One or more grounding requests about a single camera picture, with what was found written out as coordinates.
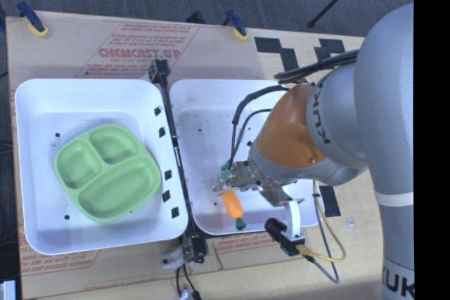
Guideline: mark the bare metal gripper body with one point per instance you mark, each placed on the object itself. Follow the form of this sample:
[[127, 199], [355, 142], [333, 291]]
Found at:
[[242, 175]]

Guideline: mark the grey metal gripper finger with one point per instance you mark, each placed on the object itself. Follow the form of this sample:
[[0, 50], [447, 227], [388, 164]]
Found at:
[[220, 188], [248, 189]]

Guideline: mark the orange toy carrot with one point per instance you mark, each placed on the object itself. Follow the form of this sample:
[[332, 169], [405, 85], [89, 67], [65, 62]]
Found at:
[[232, 204]]

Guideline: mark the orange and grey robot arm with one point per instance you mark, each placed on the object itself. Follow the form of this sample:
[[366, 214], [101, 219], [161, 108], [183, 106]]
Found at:
[[386, 88]]

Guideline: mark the white plastic tray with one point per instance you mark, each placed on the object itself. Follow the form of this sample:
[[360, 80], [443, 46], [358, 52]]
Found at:
[[207, 137], [45, 186]]

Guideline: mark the thin black rod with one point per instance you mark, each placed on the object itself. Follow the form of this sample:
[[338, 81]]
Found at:
[[177, 158]]

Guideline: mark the green divided plate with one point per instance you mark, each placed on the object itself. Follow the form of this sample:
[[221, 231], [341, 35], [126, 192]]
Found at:
[[112, 182]]

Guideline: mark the brown cardboard board red print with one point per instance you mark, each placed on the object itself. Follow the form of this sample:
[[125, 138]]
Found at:
[[218, 49]]

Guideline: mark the black cylinder on white bracket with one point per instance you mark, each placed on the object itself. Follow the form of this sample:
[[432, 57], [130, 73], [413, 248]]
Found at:
[[285, 233]]

